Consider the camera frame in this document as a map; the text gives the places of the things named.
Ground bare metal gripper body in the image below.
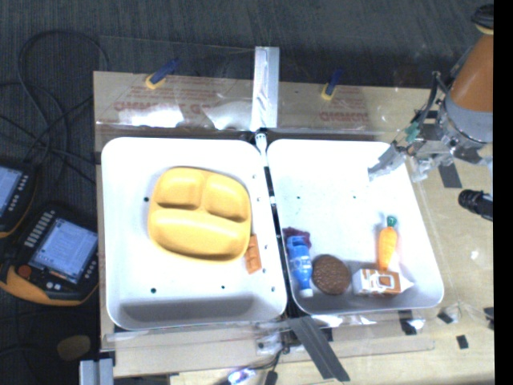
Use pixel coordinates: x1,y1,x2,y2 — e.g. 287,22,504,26
394,123,487,172

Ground white plastic tray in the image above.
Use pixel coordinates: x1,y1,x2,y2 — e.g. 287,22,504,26
265,137,445,316
99,136,289,331

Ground brown cardboard board red print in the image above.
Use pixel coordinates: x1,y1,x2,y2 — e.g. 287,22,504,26
92,70,495,379

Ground orange carrot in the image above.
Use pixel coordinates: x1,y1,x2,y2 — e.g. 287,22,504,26
376,214,399,273

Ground thin black and white rod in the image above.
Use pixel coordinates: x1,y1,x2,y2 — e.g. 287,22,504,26
254,132,294,321

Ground orange and white carton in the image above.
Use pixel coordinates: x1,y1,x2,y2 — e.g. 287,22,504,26
351,267,415,298

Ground round brown biscuit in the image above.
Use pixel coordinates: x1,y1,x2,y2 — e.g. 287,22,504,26
311,253,353,296

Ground blue and white bottle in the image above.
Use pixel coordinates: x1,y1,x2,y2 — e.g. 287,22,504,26
285,234,315,298

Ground yellow divided plate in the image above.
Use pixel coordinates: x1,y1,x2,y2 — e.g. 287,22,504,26
147,166,252,262

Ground black cylinder on white bracket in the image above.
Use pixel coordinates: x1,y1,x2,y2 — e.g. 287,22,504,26
458,154,495,222

